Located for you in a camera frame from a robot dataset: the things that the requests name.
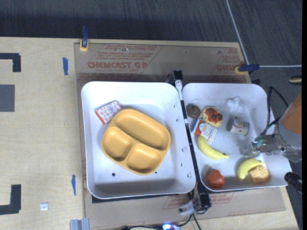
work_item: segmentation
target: orange plate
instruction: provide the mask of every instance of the orange plate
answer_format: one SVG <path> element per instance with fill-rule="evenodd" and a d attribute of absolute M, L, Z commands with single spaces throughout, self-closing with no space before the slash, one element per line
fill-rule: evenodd
<path fill-rule="evenodd" d="M 111 120 L 101 140 L 104 154 L 139 175 L 154 172 L 170 146 L 168 130 L 134 109 L 123 109 Z"/>

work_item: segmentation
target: toy pizza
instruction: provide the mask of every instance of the toy pizza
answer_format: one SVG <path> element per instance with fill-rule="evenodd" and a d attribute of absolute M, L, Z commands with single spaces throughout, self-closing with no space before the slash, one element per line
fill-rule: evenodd
<path fill-rule="evenodd" d="M 213 106 L 207 106 L 201 111 L 202 119 L 214 127 L 221 126 L 223 122 L 223 115 Z"/>

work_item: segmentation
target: light wood surface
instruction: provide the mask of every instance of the light wood surface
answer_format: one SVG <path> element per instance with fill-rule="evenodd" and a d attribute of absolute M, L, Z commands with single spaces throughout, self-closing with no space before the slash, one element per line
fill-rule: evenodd
<path fill-rule="evenodd" d="M 9 203 L 11 184 L 22 185 L 22 209 L 18 214 L 0 215 L 1 230 L 67 230 L 71 219 L 85 217 L 73 47 L 79 41 L 0 38 L 0 52 L 19 53 L 22 63 L 22 72 L 13 73 L 12 61 L 0 60 L 0 84 L 15 85 L 15 112 L 0 112 L 0 205 Z M 67 76 L 63 57 L 68 59 Z M 77 195 L 73 193 L 72 175 L 76 176 Z M 202 229 L 215 230 L 298 229 L 286 189 L 280 190 L 286 211 L 199 223 Z M 40 210 L 43 202 L 49 203 L 48 211 Z M 182 229 L 197 226 L 192 221 Z"/>

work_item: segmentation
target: can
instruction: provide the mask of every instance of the can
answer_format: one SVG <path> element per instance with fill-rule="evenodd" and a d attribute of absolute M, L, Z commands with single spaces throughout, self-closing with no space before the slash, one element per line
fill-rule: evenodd
<path fill-rule="evenodd" d="M 227 131 L 246 136 L 249 131 L 249 122 L 230 118 L 227 124 Z"/>

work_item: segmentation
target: yellow banana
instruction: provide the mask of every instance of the yellow banana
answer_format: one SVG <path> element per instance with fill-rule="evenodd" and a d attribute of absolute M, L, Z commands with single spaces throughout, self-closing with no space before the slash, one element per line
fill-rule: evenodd
<path fill-rule="evenodd" d="M 248 173 L 249 170 L 252 168 L 255 168 L 258 165 L 264 165 L 263 162 L 258 161 L 255 158 L 247 159 L 243 161 L 236 172 L 236 175 L 239 179 L 239 181 L 243 181 Z"/>
<path fill-rule="evenodd" d="M 209 158 L 214 160 L 219 159 L 228 159 L 229 155 L 222 154 L 221 152 L 214 150 L 206 141 L 206 138 L 203 136 L 197 137 L 197 145 L 199 149 Z"/>

